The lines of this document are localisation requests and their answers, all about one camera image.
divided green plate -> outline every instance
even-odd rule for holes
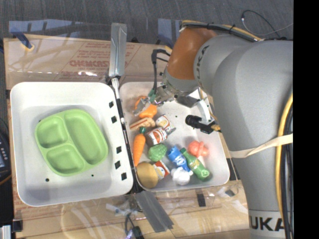
[[[44,118],[35,128],[35,139],[47,165],[62,176],[91,169],[104,161],[109,153],[95,120],[80,109]]]

toy carrot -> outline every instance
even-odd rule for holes
[[[139,164],[140,158],[143,153],[143,149],[145,146],[146,138],[144,133],[146,131],[145,127],[140,127],[140,133],[135,136],[134,143],[133,143],[133,161],[134,165],[137,166]]]
[[[136,101],[136,103],[135,103],[135,109],[137,108],[137,105],[138,105],[139,101],[141,100],[141,98],[146,98],[146,97],[140,97],[140,98]],[[148,118],[153,118],[157,112],[158,112],[157,106],[150,104],[150,106],[147,107],[145,111],[142,111],[142,112],[139,114],[139,117],[140,117],[141,119],[146,118],[146,117],[148,117]]]

